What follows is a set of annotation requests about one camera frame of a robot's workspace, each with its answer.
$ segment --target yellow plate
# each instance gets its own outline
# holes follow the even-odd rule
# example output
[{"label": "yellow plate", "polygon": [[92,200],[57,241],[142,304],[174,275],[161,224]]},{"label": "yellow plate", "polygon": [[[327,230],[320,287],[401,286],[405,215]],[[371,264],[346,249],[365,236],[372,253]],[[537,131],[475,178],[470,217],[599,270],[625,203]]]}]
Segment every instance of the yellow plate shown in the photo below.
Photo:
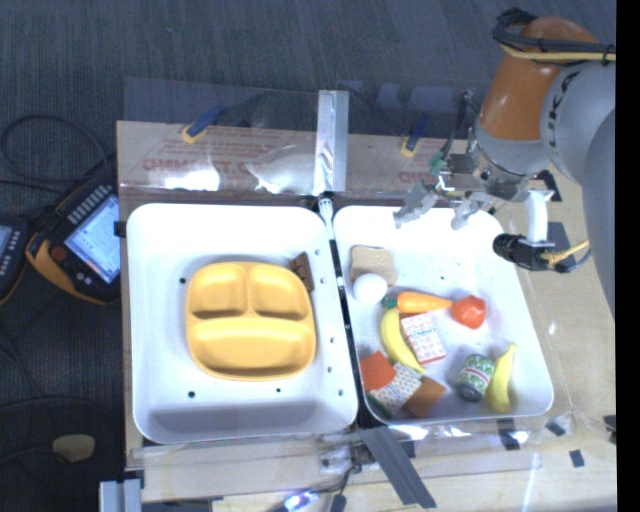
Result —
[{"label": "yellow plate", "polygon": [[215,377],[292,377],[315,356],[309,293],[285,267],[229,262],[201,268],[189,283],[186,319],[191,357]]}]

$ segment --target red toy tomato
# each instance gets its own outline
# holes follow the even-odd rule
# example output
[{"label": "red toy tomato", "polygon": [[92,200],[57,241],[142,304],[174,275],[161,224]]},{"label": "red toy tomato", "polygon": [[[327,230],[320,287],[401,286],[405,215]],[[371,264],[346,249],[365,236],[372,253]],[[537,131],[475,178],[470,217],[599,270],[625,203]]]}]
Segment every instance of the red toy tomato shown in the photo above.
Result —
[{"label": "red toy tomato", "polygon": [[457,300],[451,306],[453,318],[462,325],[471,329],[477,329],[487,316],[487,303],[475,295],[467,295]]}]

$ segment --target yellow banana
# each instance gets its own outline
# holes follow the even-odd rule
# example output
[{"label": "yellow banana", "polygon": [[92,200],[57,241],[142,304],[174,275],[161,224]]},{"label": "yellow banana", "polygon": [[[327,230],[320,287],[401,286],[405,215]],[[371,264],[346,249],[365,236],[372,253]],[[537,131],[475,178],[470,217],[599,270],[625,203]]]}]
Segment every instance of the yellow banana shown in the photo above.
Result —
[{"label": "yellow banana", "polygon": [[400,311],[397,307],[387,309],[380,321],[380,336],[382,343],[391,359],[402,363],[409,368],[413,368],[418,373],[424,373],[424,368],[420,366],[413,355],[411,347],[402,338],[400,332]]},{"label": "yellow banana", "polygon": [[513,369],[513,354],[516,346],[511,343],[507,351],[495,360],[495,371],[487,388],[487,400],[496,411],[506,413],[511,410],[509,399],[509,379]]}]

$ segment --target orange and black device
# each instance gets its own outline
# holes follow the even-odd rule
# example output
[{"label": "orange and black device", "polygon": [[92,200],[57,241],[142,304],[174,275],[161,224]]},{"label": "orange and black device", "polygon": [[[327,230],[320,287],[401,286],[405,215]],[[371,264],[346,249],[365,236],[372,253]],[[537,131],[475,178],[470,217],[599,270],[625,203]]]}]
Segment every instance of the orange and black device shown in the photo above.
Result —
[{"label": "orange and black device", "polygon": [[119,203],[115,180],[98,176],[38,219],[26,258],[53,284],[80,299],[120,298]]},{"label": "orange and black device", "polygon": [[25,268],[29,224],[20,217],[0,214],[0,304],[15,290]]}]

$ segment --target yellow cable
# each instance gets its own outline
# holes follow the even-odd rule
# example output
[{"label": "yellow cable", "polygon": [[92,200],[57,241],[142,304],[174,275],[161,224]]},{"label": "yellow cable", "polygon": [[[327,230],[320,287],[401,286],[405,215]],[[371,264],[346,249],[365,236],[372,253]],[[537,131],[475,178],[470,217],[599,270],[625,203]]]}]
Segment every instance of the yellow cable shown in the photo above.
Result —
[{"label": "yellow cable", "polygon": [[560,263],[562,260],[584,249],[588,245],[589,245],[589,240],[584,240],[583,242],[580,242],[578,245],[574,245],[573,247],[570,247],[569,249],[565,249],[564,251],[547,252],[547,253],[541,254],[540,257],[547,260],[549,262],[549,265],[554,267],[558,263]]},{"label": "yellow cable", "polygon": [[516,57],[518,59],[530,59],[530,60],[607,60],[615,62],[615,53],[590,53],[590,52],[559,52],[559,53],[545,53],[545,52],[528,52],[524,50],[515,50],[509,46],[500,45],[505,53]]}]

